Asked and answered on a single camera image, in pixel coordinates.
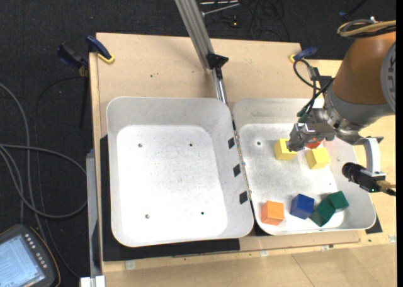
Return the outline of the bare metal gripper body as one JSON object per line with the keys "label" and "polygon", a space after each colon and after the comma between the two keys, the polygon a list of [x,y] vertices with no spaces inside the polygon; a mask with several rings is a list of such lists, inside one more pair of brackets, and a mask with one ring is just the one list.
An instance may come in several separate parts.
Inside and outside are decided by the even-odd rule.
{"label": "bare metal gripper body", "polygon": [[334,109],[312,108],[295,124],[298,124],[300,135],[312,136],[311,143],[338,138],[350,145],[359,145],[363,140],[359,134],[362,126],[343,118]]}

